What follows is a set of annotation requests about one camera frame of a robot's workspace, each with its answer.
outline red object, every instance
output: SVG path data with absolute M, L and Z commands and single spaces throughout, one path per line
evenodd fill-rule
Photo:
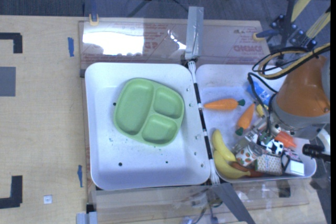
M 283 142 L 284 147 L 296 147 L 296 144 L 293 141 L 293 137 L 284 131 L 280 131 L 280 133 L 278 133 L 274 139 Z

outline wooden table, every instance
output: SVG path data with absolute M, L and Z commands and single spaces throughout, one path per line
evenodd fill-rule
M 15 67 L 16 74 L 15 96 L 0 97 L 0 197 L 10 197 L 12 176 L 23 177 L 22 203 L 0 209 L 1 223 L 75 223 L 76 214 L 86 210 L 83 78 L 79 76 L 78 46 L 78 23 L 82 20 L 0 16 L 0 33 L 20 33 L 23 37 L 22 54 L 13 53 L 12 40 L 0 40 L 0 67 Z M 73 56 L 69 53 L 71 39 Z M 316 191 L 308 180 L 304 184 L 307 204 L 250 210 L 250 214 L 257 223 L 325 223 Z M 52 201 L 44 201 L 49 195 Z M 220 221 L 237 221 L 230 212 L 217 216 Z M 180 223 L 181 219 L 144 223 Z M 208 223 L 206 217 L 199 223 Z

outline black corner marking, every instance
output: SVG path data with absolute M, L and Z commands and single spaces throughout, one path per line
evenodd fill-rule
M 0 33 L 0 39 L 13 40 L 13 53 L 14 54 L 21 54 L 23 52 L 22 35 L 20 33 Z
M 0 199 L 0 209 L 20 207 L 22 204 L 22 176 L 12 176 L 10 197 Z

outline banana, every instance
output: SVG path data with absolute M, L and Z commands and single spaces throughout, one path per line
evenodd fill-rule
M 237 161 L 236 156 L 225 145 L 222 134 L 218 129 L 216 129 L 212 134 L 212 145 L 225 160 L 229 162 Z
M 222 155 L 219 153 L 219 151 L 214 151 L 213 157 L 214 157 L 216 169 L 227 178 L 238 179 L 243 176 L 251 175 L 250 171 L 243 172 L 243 171 L 240 171 L 230 166 L 226 162 L 226 160 L 222 157 Z

